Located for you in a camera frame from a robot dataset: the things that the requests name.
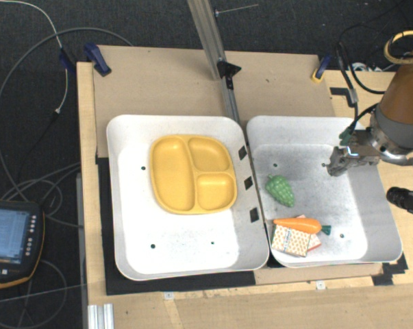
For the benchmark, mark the white plastic tray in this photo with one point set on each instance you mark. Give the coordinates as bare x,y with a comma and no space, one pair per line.
329,201
178,242

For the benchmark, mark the yellow divided plate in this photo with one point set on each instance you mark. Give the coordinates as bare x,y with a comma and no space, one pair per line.
173,173

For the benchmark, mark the black cylinder on white bracket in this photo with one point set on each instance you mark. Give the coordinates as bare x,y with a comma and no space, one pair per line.
403,199

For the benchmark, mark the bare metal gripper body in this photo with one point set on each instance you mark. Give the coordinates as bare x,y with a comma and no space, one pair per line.
367,147

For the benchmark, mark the green grapes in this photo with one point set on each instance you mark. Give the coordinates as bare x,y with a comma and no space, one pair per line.
281,190

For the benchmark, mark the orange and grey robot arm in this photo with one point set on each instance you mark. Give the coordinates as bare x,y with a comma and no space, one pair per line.
399,105

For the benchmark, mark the orange dotted white carton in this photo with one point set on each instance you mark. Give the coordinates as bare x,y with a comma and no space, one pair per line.
290,242

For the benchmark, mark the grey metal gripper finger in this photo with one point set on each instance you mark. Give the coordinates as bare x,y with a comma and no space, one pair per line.
334,163
348,168

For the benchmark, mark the orange carrot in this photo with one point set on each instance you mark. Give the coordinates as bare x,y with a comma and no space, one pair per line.
298,225

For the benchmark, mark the brown cardboard board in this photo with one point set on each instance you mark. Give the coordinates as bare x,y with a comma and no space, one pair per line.
178,87

